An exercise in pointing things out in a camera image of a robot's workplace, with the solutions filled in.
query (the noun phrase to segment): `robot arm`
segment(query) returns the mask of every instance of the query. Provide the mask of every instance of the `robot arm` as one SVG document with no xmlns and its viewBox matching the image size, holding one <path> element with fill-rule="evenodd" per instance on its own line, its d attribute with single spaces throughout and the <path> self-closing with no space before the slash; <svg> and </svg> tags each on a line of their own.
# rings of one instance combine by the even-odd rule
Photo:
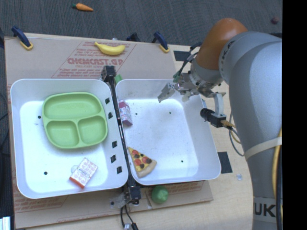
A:
<svg viewBox="0 0 307 230">
<path fill-rule="evenodd" d="M 199 93 L 214 98 L 215 112 L 203 109 L 201 116 L 221 127 L 223 93 L 212 89 L 222 81 L 229 85 L 232 116 L 252 179 L 253 229 L 281 229 L 272 171 L 282 145 L 282 40 L 222 19 L 209 31 L 190 71 L 169 88 L 179 91 L 184 101 Z"/>
</svg>

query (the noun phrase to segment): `gray carpet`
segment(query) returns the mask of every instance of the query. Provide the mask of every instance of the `gray carpet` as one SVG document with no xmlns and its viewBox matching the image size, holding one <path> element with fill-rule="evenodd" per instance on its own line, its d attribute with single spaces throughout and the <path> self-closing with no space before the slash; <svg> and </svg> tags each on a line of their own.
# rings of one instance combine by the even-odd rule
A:
<svg viewBox="0 0 307 230">
<path fill-rule="evenodd" d="M 71 7 L 81 2 L 94 9 Z M 273 24 L 271 19 L 279 17 Z M 151 42 L 159 31 L 169 44 L 202 42 L 220 19 L 232 17 L 250 31 L 282 33 L 283 0 L 0 0 L 0 28 L 12 36 L 17 25 L 24 32 L 126 40 L 136 32 Z M 0 92 L 6 96 L 5 56 L 0 48 Z M 6 102 L 0 96 L 0 218 L 13 215 L 11 163 Z"/>
</svg>

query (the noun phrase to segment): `toy banana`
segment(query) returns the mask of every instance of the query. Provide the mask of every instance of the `toy banana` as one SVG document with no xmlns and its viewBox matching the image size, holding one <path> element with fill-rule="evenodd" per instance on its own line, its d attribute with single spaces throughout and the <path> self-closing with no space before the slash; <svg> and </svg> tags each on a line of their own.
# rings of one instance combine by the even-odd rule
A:
<svg viewBox="0 0 307 230">
<path fill-rule="evenodd" d="M 119 45 L 119 46 L 109 46 L 109 45 L 105 45 L 105 44 L 99 44 L 97 42 L 94 43 L 102 53 L 106 54 L 106 55 L 112 55 L 112 56 L 116 56 L 121 54 L 126 46 L 124 45 Z"/>
</svg>

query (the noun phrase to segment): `blue clamp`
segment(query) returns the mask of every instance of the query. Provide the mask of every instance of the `blue clamp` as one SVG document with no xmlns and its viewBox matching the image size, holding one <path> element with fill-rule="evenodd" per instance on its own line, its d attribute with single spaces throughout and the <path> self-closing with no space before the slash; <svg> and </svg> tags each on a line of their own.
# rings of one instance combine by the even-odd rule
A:
<svg viewBox="0 0 307 230">
<path fill-rule="evenodd" d="M 129 37 L 127 37 L 127 41 L 140 42 L 140 39 L 136 33 L 133 33 Z"/>
<path fill-rule="evenodd" d="M 169 52 L 169 47 L 167 46 L 167 42 L 164 39 L 164 37 L 159 33 L 159 32 L 155 32 L 154 33 L 154 39 L 152 41 L 152 43 L 155 43 L 156 41 L 159 41 L 160 45 L 160 49 L 164 52 L 164 53 L 168 53 Z"/>
<path fill-rule="evenodd" d="M 4 33 L 0 27 L 0 48 L 4 48 Z"/>
<path fill-rule="evenodd" d="M 26 35 L 20 30 L 16 25 L 12 27 L 12 31 L 14 32 L 14 36 L 19 37 L 20 44 L 26 49 L 31 50 L 33 48 L 33 44 L 28 40 Z"/>
</svg>

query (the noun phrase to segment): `small box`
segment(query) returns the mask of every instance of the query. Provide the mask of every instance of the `small box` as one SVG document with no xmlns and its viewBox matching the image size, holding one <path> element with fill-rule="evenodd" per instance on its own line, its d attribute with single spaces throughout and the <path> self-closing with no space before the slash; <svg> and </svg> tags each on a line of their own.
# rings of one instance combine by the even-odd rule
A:
<svg viewBox="0 0 307 230">
<path fill-rule="evenodd" d="M 118 107 L 119 107 L 120 118 L 123 124 L 131 126 L 132 118 L 131 118 L 129 105 L 125 101 L 119 101 Z"/>
<path fill-rule="evenodd" d="M 84 188 L 88 181 L 96 172 L 98 166 L 84 158 L 77 168 L 72 172 L 70 180 L 75 182 L 81 188 Z"/>
</svg>

